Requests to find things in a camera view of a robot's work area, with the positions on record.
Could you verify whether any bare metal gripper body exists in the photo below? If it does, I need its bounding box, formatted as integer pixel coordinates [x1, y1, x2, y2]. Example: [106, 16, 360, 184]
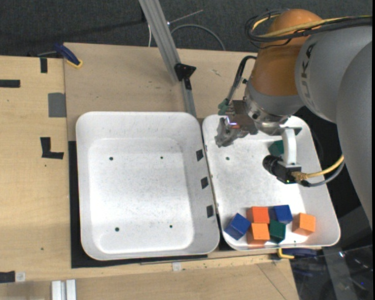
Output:
[228, 99, 289, 136]

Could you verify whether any green cube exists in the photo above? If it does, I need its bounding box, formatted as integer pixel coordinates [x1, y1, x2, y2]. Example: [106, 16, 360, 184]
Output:
[267, 140, 285, 158]
[268, 219, 287, 244]

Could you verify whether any white plastic tray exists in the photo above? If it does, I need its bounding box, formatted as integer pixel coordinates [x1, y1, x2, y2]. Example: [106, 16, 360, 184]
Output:
[75, 111, 221, 261]
[201, 113, 342, 252]

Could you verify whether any orange cube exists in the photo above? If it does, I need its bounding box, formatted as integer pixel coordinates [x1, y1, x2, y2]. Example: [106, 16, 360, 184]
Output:
[291, 212, 317, 237]
[246, 206, 271, 224]
[246, 222, 271, 247]

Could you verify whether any blue cube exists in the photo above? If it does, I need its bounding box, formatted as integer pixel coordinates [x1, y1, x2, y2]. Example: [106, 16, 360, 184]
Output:
[272, 204, 294, 225]
[224, 212, 252, 241]

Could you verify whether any pale wood board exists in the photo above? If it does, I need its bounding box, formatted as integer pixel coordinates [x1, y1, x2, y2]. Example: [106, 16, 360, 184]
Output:
[63, 42, 324, 272]

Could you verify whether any black cylinder on white bracket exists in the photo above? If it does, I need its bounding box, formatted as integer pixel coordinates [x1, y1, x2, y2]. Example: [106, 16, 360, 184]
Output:
[262, 127, 303, 185]

